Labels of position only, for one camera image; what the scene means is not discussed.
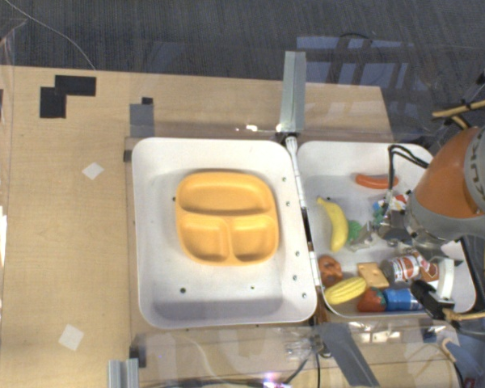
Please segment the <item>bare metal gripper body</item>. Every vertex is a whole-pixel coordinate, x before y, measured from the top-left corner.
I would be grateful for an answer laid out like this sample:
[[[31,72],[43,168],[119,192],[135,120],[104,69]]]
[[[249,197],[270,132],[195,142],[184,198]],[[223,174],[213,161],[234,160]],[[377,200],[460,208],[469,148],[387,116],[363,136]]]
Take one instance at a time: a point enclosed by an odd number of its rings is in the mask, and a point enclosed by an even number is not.
[[[389,210],[382,219],[377,234],[392,246],[417,250],[425,259],[444,257],[445,241],[430,234],[410,212]]]

